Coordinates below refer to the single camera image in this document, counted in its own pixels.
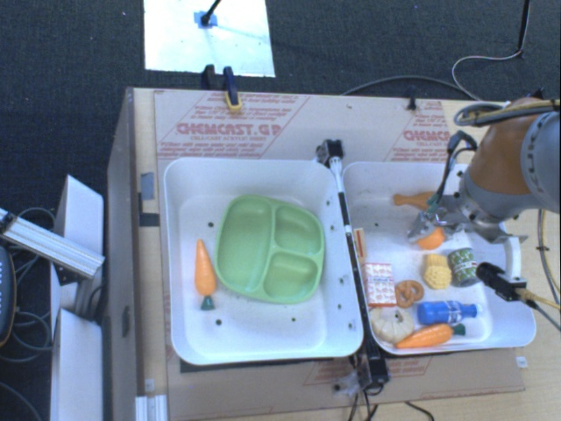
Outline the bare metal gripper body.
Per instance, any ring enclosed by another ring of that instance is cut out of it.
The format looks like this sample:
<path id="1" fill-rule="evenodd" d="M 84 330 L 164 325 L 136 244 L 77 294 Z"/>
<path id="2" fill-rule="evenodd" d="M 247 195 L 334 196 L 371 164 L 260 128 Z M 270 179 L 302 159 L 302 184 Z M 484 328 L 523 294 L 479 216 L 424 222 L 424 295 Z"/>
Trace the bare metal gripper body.
<path id="1" fill-rule="evenodd" d="M 431 209 L 432 219 L 438 217 L 449 220 L 454 224 L 454 232 L 475 232 L 491 244 L 504 243 L 511 239 L 523 243 L 529 237 L 507 233 L 502 220 L 489 215 L 467 194 L 444 195 Z"/>

